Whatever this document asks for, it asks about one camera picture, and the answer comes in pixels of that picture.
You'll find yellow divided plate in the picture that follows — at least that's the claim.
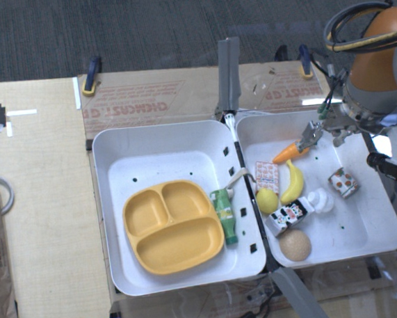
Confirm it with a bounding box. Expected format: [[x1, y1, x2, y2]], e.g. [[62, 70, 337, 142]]
[[120, 176, 229, 279]]

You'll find white plastic tray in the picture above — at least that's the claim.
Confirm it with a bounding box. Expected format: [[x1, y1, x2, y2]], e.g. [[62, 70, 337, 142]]
[[233, 102, 397, 273], [90, 115, 270, 300]]

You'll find white packet with orange print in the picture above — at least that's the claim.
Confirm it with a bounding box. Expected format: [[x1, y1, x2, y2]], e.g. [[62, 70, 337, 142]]
[[253, 159, 282, 198]]

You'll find tan round bread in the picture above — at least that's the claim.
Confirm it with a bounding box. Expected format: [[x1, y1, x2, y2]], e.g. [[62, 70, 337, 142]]
[[277, 228, 314, 264]]

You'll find brown cardboard board red print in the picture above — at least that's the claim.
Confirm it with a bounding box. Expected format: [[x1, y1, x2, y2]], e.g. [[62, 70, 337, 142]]
[[77, 45, 397, 318]]

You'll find white can with orange print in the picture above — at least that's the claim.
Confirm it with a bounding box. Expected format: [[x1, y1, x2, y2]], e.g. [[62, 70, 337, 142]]
[[326, 166, 361, 201]]

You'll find orange carrot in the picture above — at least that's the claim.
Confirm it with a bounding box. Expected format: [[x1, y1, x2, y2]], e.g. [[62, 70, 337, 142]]
[[270, 139, 311, 165]]

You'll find white plastic bottle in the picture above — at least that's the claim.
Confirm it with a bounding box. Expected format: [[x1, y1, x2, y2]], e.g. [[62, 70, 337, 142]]
[[305, 186, 337, 216]]

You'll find black cylinder on white bracket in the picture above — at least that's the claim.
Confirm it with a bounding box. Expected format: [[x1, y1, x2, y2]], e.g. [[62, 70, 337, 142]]
[[362, 125, 397, 184]]

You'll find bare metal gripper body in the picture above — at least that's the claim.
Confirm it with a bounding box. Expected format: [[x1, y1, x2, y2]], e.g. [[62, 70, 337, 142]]
[[321, 98, 384, 140]]

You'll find black and white cow carton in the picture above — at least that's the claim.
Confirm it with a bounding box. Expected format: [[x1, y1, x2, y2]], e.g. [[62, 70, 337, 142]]
[[263, 196, 317, 238]]

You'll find yellow lemon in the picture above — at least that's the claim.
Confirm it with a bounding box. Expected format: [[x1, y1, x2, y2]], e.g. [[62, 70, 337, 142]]
[[254, 186, 281, 216]]

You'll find black block with thin wires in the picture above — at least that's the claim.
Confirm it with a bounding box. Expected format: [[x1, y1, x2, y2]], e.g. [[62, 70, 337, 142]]
[[214, 106, 241, 123]]

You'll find green plastic bottle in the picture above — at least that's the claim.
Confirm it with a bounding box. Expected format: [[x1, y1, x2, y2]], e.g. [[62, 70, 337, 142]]
[[209, 187, 239, 247]]

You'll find yellow banana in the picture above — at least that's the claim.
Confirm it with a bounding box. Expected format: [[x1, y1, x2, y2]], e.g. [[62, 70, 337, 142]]
[[276, 157, 307, 205]]

